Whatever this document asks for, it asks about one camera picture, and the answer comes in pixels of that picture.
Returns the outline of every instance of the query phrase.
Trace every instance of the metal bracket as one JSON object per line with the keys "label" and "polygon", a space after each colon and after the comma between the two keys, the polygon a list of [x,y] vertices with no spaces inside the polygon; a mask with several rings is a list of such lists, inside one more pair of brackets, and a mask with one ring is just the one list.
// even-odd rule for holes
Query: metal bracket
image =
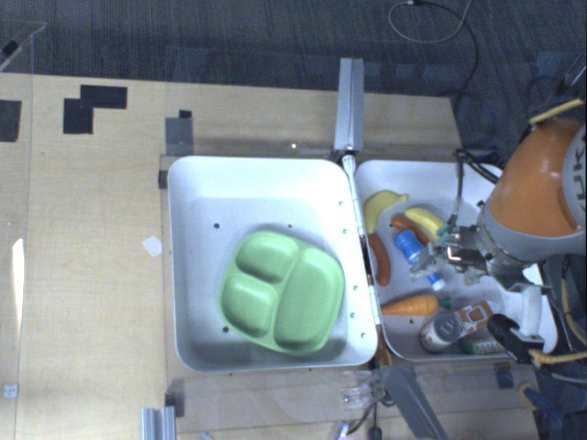
{"label": "metal bracket", "polygon": [[167,406],[160,410],[143,408],[140,412],[141,440],[176,440],[175,408]]}
{"label": "metal bracket", "polygon": [[338,76],[337,130],[334,151],[339,156],[363,147],[363,95],[365,69],[362,59],[341,59]]}

